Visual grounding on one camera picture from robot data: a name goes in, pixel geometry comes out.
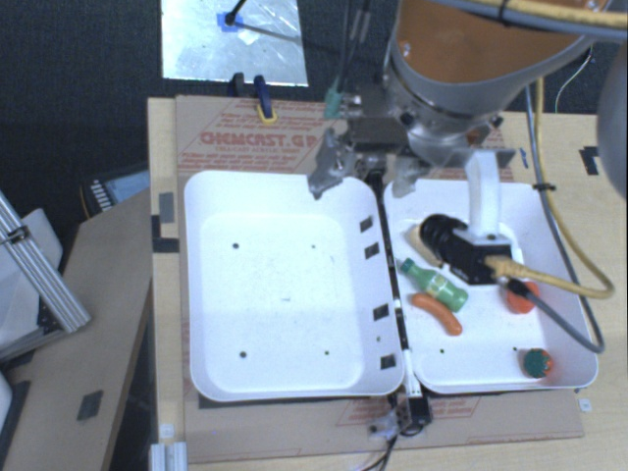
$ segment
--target metal sheet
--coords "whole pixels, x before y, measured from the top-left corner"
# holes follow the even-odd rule
[[[219,15],[238,0],[161,0],[166,79],[245,81],[307,86],[296,0],[248,0],[243,24],[221,27]]]

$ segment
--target white tray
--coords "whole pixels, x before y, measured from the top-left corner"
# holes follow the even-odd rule
[[[394,198],[389,186],[385,205],[392,250],[396,258],[412,258],[423,268],[433,268],[410,246],[406,234],[428,216],[442,213],[468,222],[468,183],[420,180],[416,190]],[[501,184],[501,233],[521,249],[527,265],[568,279],[551,237],[538,193],[529,185]],[[442,274],[469,292],[456,313],[463,332],[448,336],[425,311],[413,307],[409,296],[417,288],[398,274],[414,372],[420,382],[437,393],[487,393],[534,389],[578,388],[590,384],[598,373],[596,356],[564,333],[546,314],[511,313],[496,286],[467,286],[445,266]],[[575,295],[540,285],[541,297],[581,333],[588,335],[584,315]],[[553,358],[551,374],[535,380],[523,373],[522,358],[532,347],[542,347]]]
[[[403,365],[377,203],[345,179],[208,171],[184,191],[190,368],[234,401],[380,395]]]

